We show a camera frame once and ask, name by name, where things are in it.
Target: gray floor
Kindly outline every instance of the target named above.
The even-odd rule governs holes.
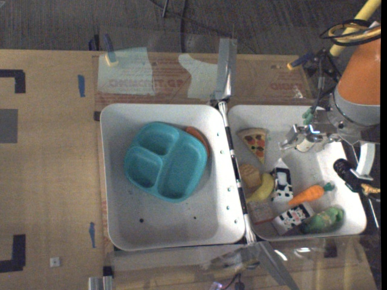
[[[165,18],[165,0],[153,0],[159,7],[149,0],[0,1],[5,2],[0,7],[0,48],[5,49],[88,50],[94,35],[109,33],[120,48],[215,53],[214,40],[233,36],[239,53],[303,55],[329,48],[319,34],[353,18],[367,0],[170,0]],[[181,21],[173,13],[183,9]],[[380,21],[381,9],[370,20]],[[351,53],[340,55],[339,69]],[[376,167],[380,185],[380,150]],[[365,246],[380,283],[380,239],[367,231]]]

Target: orange cylinder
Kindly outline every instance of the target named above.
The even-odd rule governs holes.
[[[380,105],[380,60],[382,40],[359,45],[337,84],[345,100],[360,105]]]

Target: blue bowl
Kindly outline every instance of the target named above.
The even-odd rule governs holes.
[[[136,134],[125,155],[128,180],[169,202],[187,199],[207,163],[203,143],[166,123],[149,123]]]

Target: white tray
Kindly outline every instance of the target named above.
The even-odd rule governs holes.
[[[183,202],[145,193],[125,177],[123,160],[146,123],[193,126],[207,138],[210,158],[199,186]],[[245,232],[242,208],[220,113],[206,105],[114,104],[101,113],[108,232],[121,250],[235,243]]]
[[[285,140],[285,135],[292,125],[295,123],[299,126],[302,125],[302,114],[308,108],[308,106],[237,105],[232,107],[228,113],[235,154],[239,165],[250,163],[258,167],[261,173],[271,172],[275,162],[282,157],[290,169],[295,194],[313,184],[324,184],[328,181],[335,183],[336,188],[332,192],[328,192],[319,200],[310,203],[316,213],[332,205],[339,206],[345,211],[342,227],[324,234],[279,236],[269,222],[254,225],[254,232],[262,239],[274,241],[355,235],[363,232],[366,227],[366,215],[359,195],[353,193],[333,169],[333,163],[337,159],[346,158],[341,143],[328,144],[324,150],[318,153],[302,153],[296,149],[289,149],[282,154],[279,149],[278,143]],[[249,152],[247,146],[236,134],[240,130],[251,127],[268,129],[264,166]],[[272,206],[276,214],[281,214],[290,208],[287,204],[273,204]]]

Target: yellow tube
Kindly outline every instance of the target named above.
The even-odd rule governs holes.
[[[379,8],[380,4],[382,3],[382,0],[368,0],[365,5],[362,7],[362,9],[358,12],[358,14],[355,16],[355,19],[363,19],[364,21],[368,20],[371,15]],[[347,28],[344,30],[343,34],[345,33],[352,33],[357,31],[355,28]],[[330,54],[334,57],[337,57],[344,49],[345,47],[334,44],[330,49]]]

